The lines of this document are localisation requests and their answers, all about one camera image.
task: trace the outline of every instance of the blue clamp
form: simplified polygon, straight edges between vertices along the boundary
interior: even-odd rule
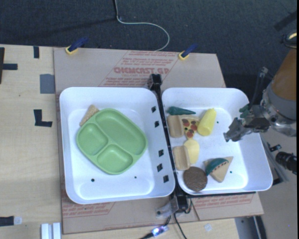
[[[74,54],[75,52],[78,51],[78,48],[83,47],[85,43],[87,43],[89,40],[88,37],[82,37],[79,40],[75,41],[74,43],[71,44],[71,46],[65,48],[66,53],[69,55]]]
[[[190,52],[192,52],[194,49],[196,49],[197,46],[198,45],[196,43],[190,45],[186,50],[179,53],[178,58],[180,60],[185,60],[186,58],[188,58]]]

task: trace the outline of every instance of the white tray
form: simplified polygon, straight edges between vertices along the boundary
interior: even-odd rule
[[[209,136],[196,133],[194,139],[199,142],[200,154],[193,165],[205,170],[203,161],[210,158],[233,156],[233,161],[222,183],[215,181],[210,175],[205,189],[195,192],[184,183],[183,171],[177,171],[180,187],[190,195],[226,194],[252,191],[264,191],[271,187],[273,178],[268,160],[258,133],[246,135],[238,142],[226,142],[223,133],[235,117],[239,117],[239,109],[248,103],[246,95],[237,89],[230,88],[170,88],[163,92],[162,101],[165,116],[167,110],[176,106],[196,112],[202,117],[209,108],[217,111],[213,132]],[[170,137],[171,147],[181,146],[186,137]]]
[[[90,162],[76,145],[79,122],[88,107],[113,108],[147,136],[148,148],[126,172],[109,175]],[[144,88],[73,87],[60,95],[65,187],[78,204],[164,197],[175,188],[155,95]]]

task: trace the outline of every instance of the toy pizza slice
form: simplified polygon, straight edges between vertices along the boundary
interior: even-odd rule
[[[234,157],[214,158],[205,161],[206,175],[210,174],[216,181],[223,182],[233,158]]]
[[[179,115],[187,139],[194,137],[200,118],[194,115]]]

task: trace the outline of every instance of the white cable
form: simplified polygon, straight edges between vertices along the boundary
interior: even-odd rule
[[[158,49],[156,51],[163,50],[163,49],[165,49],[168,46],[168,44],[169,44],[169,34],[168,34],[168,32],[164,28],[162,28],[159,25],[156,25],[156,24],[153,24],[153,23],[148,23],[148,22],[123,22],[123,21],[121,21],[119,19],[119,10],[118,10],[118,6],[117,6],[116,0],[114,0],[114,4],[115,4],[115,10],[116,10],[116,19],[118,20],[119,23],[126,24],[126,25],[141,25],[141,24],[146,24],[146,25],[156,26],[156,27],[160,28],[161,30],[163,30],[165,32],[165,34],[167,35],[167,43],[161,49]]]

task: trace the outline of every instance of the black fabric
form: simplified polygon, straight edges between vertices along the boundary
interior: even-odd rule
[[[165,28],[181,52],[216,53],[225,83],[252,97],[257,70],[272,74],[289,51],[281,37],[297,28],[297,0],[117,0],[122,21]],[[62,46],[89,36],[87,48],[157,50],[154,26],[123,25],[113,0],[0,0],[0,43]]]

